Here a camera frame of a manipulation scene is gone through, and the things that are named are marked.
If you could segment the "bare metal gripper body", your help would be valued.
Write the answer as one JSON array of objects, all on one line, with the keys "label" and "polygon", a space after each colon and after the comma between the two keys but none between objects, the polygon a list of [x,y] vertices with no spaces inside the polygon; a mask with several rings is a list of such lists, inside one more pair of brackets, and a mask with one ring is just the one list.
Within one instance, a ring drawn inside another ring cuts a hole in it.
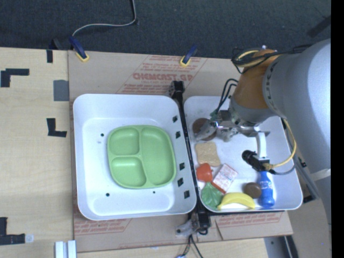
[{"label": "bare metal gripper body", "polygon": [[246,137],[255,137],[258,134],[257,124],[244,120],[236,111],[220,110],[214,126],[217,130],[236,128],[238,134]]}]

